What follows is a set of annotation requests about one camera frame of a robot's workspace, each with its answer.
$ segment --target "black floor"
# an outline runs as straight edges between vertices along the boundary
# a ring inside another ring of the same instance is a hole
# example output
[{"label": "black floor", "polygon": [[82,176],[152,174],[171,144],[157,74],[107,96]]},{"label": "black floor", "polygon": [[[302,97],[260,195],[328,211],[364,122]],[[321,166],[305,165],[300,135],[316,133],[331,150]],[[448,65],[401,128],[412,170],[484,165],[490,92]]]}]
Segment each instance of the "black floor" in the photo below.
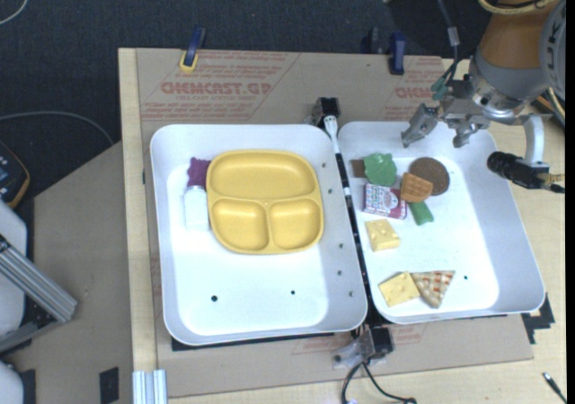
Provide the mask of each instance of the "black floor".
[{"label": "black floor", "polygon": [[[0,20],[22,0],[0,0]],[[475,0],[446,0],[468,56],[489,20]],[[0,24],[0,141],[31,173],[28,198],[119,141],[117,50],[186,48],[195,24],[205,48],[358,53],[377,26],[407,38],[406,53],[450,57],[435,0],[29,0]]]}]

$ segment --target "wooden table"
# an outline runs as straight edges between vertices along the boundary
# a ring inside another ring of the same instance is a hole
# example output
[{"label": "wooden table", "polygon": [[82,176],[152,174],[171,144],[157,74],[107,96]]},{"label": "wooden table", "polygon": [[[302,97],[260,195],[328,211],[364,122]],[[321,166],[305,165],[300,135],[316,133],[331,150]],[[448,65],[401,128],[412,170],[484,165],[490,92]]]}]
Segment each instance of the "wooden table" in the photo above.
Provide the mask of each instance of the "wooden table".
[{"label": "wooden table", "polygon": [[[315,67],[324,67],[326,72],[334,68],[330,57],[317,58],[318,60],[314,61]],[[375,66],[384,64],[383,59],[377,61],[374,58]],[[122,48],[119,51],[119,78],[133,368],[134,371],[149,372],[158,368],[158,362],[147,238],[146,193],[142,183],[144,161],[135,49]],[[500,150],[514,154],[525,151],[525,135],[521,127],[493,125],[490,131]],[[545,138],[544,160],[551,165],[552,172],[564,172],[564,133],[549,121],[545,123]],[[515,363],[386,376],[380,380],[388,392],[406,397],[414,396],[420,404],[560,402],[544,381],[542,373],[548,372],[566,394],[565,198],[564,195],[555,195],[544,190],[526,190],[516,186],[512,186],[512,191],[541,270],[555,320],[550,329],[536,332],[536,343],[533,345],[535,358]],[[179,398],[170,402],[336,403],[340,402],[340,393],[341,381],[336,381]],[[348,398],[361,403],[390,401],[385,400],[365,378],[353,380],[349,386]]]}]

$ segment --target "brown round patty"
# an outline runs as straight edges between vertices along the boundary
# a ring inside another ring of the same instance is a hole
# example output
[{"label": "brown round patty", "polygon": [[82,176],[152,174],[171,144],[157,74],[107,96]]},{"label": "brown round patty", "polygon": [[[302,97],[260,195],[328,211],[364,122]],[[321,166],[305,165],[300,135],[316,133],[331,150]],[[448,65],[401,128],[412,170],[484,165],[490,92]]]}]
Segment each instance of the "brown round patty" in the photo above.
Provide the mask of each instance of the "brown round patty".
[{"label": "brown round patty", "polygon": [[449,173],[435,158],[418,158],[410,164],[409,172],[433,184],[431,195],[441,195],[449,187]]}]

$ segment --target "toy pizza slice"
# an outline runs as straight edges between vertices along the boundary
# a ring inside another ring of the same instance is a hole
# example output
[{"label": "toy pizza slice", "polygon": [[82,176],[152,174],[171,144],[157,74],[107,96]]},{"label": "toy pizza slice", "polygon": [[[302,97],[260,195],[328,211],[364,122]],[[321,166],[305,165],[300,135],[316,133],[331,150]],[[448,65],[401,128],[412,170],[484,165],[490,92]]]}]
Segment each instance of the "toy pizza slice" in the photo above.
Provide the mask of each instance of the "toy pizza slice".
[{"label": "toy pizza slice", "polygon": [[423,300],[433,308],[439,308],[454,274],[454,270],[426,271],[411,273],[411,277],[420,290]]}]

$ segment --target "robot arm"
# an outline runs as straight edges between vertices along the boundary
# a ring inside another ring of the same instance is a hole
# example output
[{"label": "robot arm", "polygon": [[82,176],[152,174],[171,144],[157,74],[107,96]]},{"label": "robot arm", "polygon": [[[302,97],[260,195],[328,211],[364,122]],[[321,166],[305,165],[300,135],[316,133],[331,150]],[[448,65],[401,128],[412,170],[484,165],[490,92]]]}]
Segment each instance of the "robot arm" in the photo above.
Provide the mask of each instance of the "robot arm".
[{"label": "robot arm", "polygon": [[404,146],[423,138],[443,121],[456,131],[454,146],[490,123],[523,125],[524,158],[495,153],[488,166],[528,189],[551,189],[556,178],[542,163],[542,117],[521,115],[525,106],[543,93],[565,94],[566,0],[478,0],[493,13],[464,80],[441,77],[432,87],[435,108],[421,105],[402,132]]}]

